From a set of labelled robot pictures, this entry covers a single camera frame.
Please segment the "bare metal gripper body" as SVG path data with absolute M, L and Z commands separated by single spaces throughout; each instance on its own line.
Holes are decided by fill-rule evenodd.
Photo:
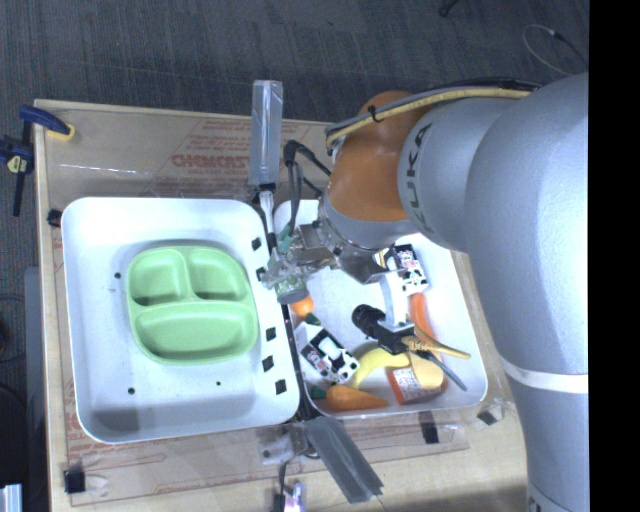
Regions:
M 328 222 L 299 225 L 294 231 L 292 263 L 306 273 L 339 269 L 361 284 L 371 284 L 388 272 L 376 261 L 378 253 L 343 239 Z

